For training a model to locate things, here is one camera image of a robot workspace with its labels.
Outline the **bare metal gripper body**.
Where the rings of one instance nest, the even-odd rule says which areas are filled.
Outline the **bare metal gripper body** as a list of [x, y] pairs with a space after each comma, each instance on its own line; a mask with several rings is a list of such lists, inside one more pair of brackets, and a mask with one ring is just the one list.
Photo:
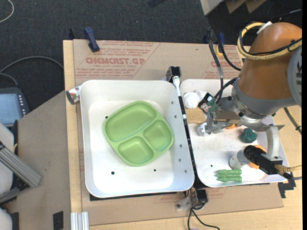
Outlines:
[[262, 131], [265, 117], [265, 100], [249, 96], [219, 96], [216, 100], [217, 107], [210, 113], [214, 122], [227, 122], [231, 125], [246, 126], [254, 131]]

